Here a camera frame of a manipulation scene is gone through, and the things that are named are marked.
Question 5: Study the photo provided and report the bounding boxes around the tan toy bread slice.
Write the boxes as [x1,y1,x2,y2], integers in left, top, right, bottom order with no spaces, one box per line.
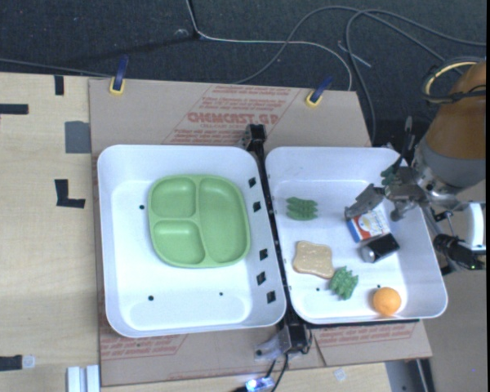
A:
[292,239,336,280]

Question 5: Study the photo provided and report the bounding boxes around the green divided plate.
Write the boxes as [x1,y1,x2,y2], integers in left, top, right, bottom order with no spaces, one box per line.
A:
[147,174,252,270]

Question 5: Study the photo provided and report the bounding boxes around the black small can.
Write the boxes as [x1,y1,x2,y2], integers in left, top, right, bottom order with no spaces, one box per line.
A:
[359,232,401,265]

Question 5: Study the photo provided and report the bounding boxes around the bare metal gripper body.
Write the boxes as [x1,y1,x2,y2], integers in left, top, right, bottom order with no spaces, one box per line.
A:
[385,166,473,213]

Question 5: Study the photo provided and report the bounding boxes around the white blue red carton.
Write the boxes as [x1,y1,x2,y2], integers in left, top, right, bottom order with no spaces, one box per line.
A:
[345,207,392,244]

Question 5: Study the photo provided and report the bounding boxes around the orange toy ball fruit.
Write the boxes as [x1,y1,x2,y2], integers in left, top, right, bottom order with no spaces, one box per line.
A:
[372,286,403,318]

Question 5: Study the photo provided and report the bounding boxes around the brown cardboard board, red print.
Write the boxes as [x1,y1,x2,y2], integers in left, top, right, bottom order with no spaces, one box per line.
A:
[87,77,434,388]

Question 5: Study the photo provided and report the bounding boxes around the green toy broccoli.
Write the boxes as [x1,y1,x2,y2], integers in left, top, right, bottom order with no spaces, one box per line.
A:
[327,265,360,301]

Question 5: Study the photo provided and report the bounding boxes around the black block with thin wires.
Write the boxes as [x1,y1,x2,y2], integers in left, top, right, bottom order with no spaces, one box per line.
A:
[283,323,312,355]
[240,123,268,153]

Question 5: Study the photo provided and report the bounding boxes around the white plastic tray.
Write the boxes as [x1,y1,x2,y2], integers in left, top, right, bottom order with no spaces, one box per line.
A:
[96,144,288,339]
[265,145,449,326]

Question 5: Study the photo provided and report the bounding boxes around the thin black rod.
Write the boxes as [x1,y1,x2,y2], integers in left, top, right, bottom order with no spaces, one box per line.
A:
[253,147,298,327]

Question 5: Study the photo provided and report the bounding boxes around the black cylinder on white bracket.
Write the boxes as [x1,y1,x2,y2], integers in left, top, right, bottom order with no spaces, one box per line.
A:
[432,201,488,272]

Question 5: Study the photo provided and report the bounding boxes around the green toy pea pods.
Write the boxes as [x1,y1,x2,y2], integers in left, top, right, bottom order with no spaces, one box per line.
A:
[285,196,320,222]

